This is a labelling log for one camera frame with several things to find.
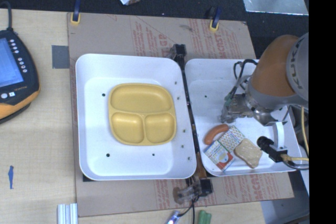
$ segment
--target blue clamp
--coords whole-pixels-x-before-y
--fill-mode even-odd
[[[70,21],[76,25],[79,24],[80,22],[79,6],[80,6],[80,0],[75,0],[75,9],[74,12],[71,13]]]
[[[219,17],[220,17],[221,13],[222,13],[221,7],[217,7],[216,8],[216,12],[215,12],[215,14],[213,16],[213,19],[210,22],[210,27],[209,27],[210,31],[215,32],[215,31],[218,30],[218,25],[219,25],[218,22],[219,22]]]

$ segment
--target white tray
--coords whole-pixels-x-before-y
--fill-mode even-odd
[[[194,115],[198,143],[200,145],[202,163],[205,169],[214,176],[247,175],[273,172],[293,171],[283,163],[275,163],[263,152],[258,167],[249,168],[244,161],[236,157],[228,169],[222,172],[205,154],[208,147],[203,139],[206,133],[216,125],[221,124],[219,119],[224,106],[224,97],[229,93],[236,79],[233,73],[234,63],[243,60],[228,59],[192,59],[185,66],[188,91],[191,107]],[[254,71],[254,64],[246,64],[243,76],[251,75]],[[272,115],[277,120],[282,120],[286,114],[286,108],[276,111]],[[286,117],[284,125],[285,146],[288,155],[301,157],[301,151],[293,129],[290,117]],[[274,140],[272,127],[264,127],[254,118],[238,118],[235,122],[228,124],[236,126],[248,139],[256,144],[260,136],[266,136]]]
[[[121,83],[151,83],[171,94],[176,135],[154,146],[117,141],[108,119],[108,95]],[[178,179],[192,176],[196,156],[181,69],[167,58],[86,54],[76,62],[79,160],[93,180]]]

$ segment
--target gray tape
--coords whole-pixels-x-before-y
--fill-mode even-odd
[[[66,69],[69,68],[69,47],[68,46],[51,46],[52,68]]]

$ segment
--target yellow plate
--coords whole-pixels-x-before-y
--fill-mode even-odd
[[[124,83],[109,94],[112,134],[128,145],[160,145],[176,134],[174,101],[163,87],[146,83]]]

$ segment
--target blue screen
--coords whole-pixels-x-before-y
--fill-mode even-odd
[[[0,38],[0,88],[23,81],[8,42]]]

